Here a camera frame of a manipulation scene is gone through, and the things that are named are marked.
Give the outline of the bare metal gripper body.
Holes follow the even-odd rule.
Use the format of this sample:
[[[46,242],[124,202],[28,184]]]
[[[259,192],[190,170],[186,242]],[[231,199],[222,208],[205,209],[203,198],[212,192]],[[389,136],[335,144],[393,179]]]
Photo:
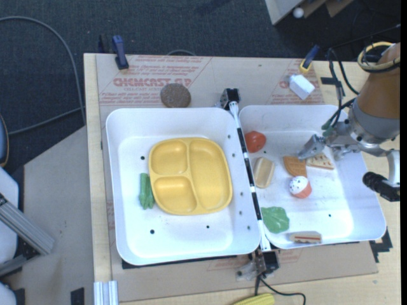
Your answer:
[[[376,137],[366,131],[358,122],[341,121],[330,125],[324,131],[326,145],[329,148],[342,147],[346,154],[365,152],[376,157],[386,157],[392,149],[385,150],[380,147],[385,138]]]

